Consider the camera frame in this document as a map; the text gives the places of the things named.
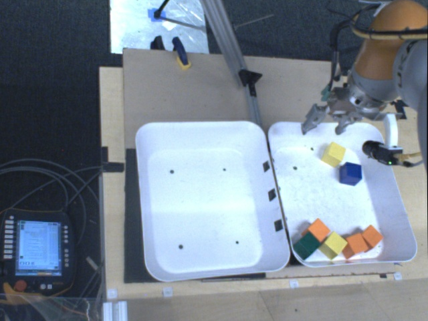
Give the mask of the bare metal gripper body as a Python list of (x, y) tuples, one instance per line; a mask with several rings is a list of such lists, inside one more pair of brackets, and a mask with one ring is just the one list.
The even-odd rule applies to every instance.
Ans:
[(376, 100), (356, 86), (334, 88), (327, 101), (332, 117), (368, 118), (375, 120), (387, 103)]

